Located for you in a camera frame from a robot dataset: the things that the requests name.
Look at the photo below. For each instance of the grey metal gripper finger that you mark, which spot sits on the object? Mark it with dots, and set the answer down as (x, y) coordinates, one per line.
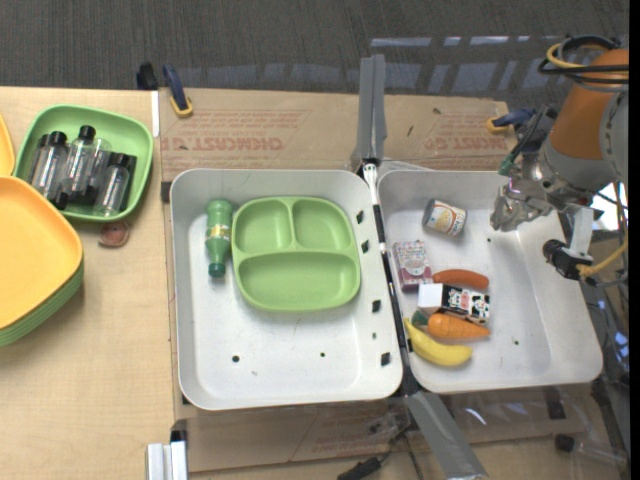
(527, 216)
(500, 215)

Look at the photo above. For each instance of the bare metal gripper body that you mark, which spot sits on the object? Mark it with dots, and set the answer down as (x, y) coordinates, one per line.
(532, 188)

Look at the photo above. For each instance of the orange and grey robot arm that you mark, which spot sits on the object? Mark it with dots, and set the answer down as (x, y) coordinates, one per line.
(582, 118)

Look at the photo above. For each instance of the small white and yellow can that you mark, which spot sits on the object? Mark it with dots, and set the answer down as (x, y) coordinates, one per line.
(445, 218)

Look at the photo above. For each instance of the orange sausage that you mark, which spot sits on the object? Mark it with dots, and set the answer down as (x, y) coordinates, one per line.
(462, 279)

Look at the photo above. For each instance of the white cow print milk carton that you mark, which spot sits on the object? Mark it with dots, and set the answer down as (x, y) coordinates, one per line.
(457, 300)

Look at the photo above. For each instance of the pink carton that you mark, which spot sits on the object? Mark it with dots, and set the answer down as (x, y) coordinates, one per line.
(411, 265)

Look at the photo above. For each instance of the white plastic tray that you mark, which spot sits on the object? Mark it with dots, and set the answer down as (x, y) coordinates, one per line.
(540, 318)
(280, 353)

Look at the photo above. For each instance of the orange carrot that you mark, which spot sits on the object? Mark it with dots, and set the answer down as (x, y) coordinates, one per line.
(452, 327)

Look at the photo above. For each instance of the yellow banana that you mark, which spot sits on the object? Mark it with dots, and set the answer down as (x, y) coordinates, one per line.
(440, 353)

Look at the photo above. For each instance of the green divided plate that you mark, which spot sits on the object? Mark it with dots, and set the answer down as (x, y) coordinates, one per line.
(297, 278)

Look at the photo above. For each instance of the brown cardboard board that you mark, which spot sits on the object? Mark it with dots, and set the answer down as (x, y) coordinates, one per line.
(280, 133)

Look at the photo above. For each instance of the clear plastic bottle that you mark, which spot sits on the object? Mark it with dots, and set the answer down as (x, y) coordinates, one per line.
(592, 452)
(50, 165)
(112, 188)
(80, 160)

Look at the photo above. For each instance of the green plastic bottle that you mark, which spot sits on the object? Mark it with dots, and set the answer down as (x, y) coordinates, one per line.
(219, 233)

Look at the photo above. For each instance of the green square plate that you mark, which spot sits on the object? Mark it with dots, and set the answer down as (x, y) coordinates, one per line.
(132, 133)

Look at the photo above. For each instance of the yellow plate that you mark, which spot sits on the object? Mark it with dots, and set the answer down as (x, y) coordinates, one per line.
(35, 248)
(5, 148)

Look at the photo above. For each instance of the black cylinder on white bracket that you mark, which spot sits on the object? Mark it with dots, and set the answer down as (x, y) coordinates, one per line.
(562, 257)

